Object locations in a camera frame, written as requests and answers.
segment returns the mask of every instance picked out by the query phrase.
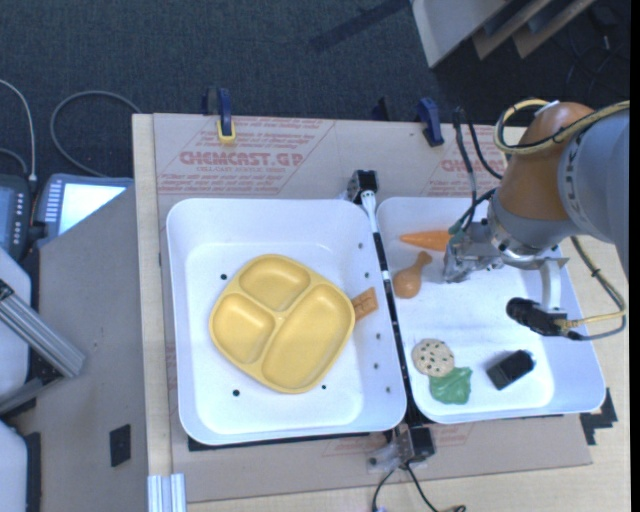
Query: table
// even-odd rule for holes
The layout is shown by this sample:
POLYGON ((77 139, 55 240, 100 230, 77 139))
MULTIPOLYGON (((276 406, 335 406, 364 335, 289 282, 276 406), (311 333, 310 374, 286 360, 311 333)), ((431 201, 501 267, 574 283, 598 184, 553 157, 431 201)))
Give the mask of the table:
MULTIPOLYGON (((362 168, 377 167, 372 158, 385 158, 393 153, 396 161, 410 165, 403 158, 429 149, 420 140, 419 128, 407 123, 345 122, 338 125, 350 134, 341 154, 342 175, 363 163, 362 168), (367 139, 365 153, 362 145, 367 139), (388 141, 388 148, 379 147, 388 141)), ((451 131, 444 130, 445 138, 451 131)), ((142 306, 142 342, 146 403, 147 457, 149 475, 174 473, 172 458, 169 399, 164 346, 163 289, 158 254, 161 252, 158 229, 156 184, 156 153, 154 116, 133 117, 136 208, 140 265, 140 295, 142 306)), ((595 240, 585 243, 594 259, 606 270, 611 281, 628 297, 628 283, 617 262, 615 249, 595 240)), ((563 251, 576 259, 572 248, 563 244, 563 251)), ((581 265, 570 269, 574 288, 585 315, 610 311, 612 305, 599 286, 581 265)), ((512 510, 630 510, 630 435, 629 435, 629 336, 628 327, 616 336, 596 342, 598 358, 616 408, 617 422, 613 428, 596 432, 597 444, 591 447, 593 463, 580 467, 555 468, 540 471, 515 472, 455 479, 435 479, 423 482, 426 495, 439 509, 464 503, 474 511, 512 510)), ((223 474, 228 468, 220 467, 223 474)), ((389 480, 378 499, 388 510, 420 510, 424 507, 413 484, 406 475, 389 480)), ((291 494, 225 499, 189 504, 190 511, 365 511, 371 508, 372 485, 297 492, 291 494)))

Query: white tray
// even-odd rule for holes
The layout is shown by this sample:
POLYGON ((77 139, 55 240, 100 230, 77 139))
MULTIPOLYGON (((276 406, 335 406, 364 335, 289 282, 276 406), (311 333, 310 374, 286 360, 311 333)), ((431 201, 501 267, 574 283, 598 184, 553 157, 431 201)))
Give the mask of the white tray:
POLYGON ((208 445, 384 431, 406 394, 369 221, 343 200, 187 199, 167 217, 176 333, 178 408, 208 445), (211 309, 248 261, 281 254, 349 298, 374 287, 379 308, 356 322, 325 379, 300 395, 267 388, 214 346, 211 309))
MULTIPOLYGON (((377 217, 391 275, 413 264, 421 250, 400 241, 400 235, 446 230, 469 204, 469 199, 451 198, 396 197, 382 202, 377 217)), ((486 208, 479 208, 476 219, 485 212, 486 208)), ((503 267, 475 272, 462 283, 447 284, 442 279, 444 253, 427 252, 433 262, 423 268, 418 295, 395 299, 412 393, 425 416, 438 423, 459 423, 585 412, 601 405, 605 384, 590 342, 539 336, 505 312, 513 297, 540 301, 538 272, 503 267), (418 372, 411 359, 411 350, 423 338, 445 341, 454 353, 456 366, 472 369, 471 395, 466 404, 447 405, 431 396, 429 377, 418 372), (486 370, 518 349, 533 354, 534 369, 497 390, 486 370)), ((561 304, 569 318, 582 316, 566 269, 562 270, 561 304)))

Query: toy carrot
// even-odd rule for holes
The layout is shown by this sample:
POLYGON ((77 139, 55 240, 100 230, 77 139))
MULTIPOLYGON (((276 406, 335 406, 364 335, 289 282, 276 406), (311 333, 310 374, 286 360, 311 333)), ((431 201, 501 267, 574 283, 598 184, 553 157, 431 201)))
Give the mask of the toy carrot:
POLYGON ((444 230, 419 231, 400 235, 400 240, 407 244, 443 252, 446 250, 450 239, 451 235, 444 230))

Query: yellow divided plate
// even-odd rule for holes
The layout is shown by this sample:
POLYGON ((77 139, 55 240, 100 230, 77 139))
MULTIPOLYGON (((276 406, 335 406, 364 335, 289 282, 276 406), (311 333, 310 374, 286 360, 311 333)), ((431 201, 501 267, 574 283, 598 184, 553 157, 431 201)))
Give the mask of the yellow divided plate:
POLYGON ((284 393, 303 393, 326 375, 355 324, 349 298, 285 256, 251 260, 209 316, 216 347, 238 368, 284 393))

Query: metal bracket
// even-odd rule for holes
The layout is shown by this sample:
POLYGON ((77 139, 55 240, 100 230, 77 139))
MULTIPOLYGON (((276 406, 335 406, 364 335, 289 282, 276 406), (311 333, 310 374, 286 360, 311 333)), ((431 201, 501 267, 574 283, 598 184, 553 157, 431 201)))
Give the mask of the metal bracket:
POLYGON ((187 512, 187 493, 182 473, 147 477, 149 512, 187 512))
POLYGON ((425 426, 408 427, 396 433, 382 448, 367 458, 369 473, 388 473, 407 462, 422 462, 435 454, 431 431, 425 426))
MULTIPOLYGON (((85 356, 71 342, 51 329, 7 283, 0 279, 0 321, 7 324, 23 341, 35 350, 62 377, 76 377, 84 365, 85 356)), ((45 385, 32 379, 18 388, 12 396, 0 402, 0 414, 34 398, 45 385)))

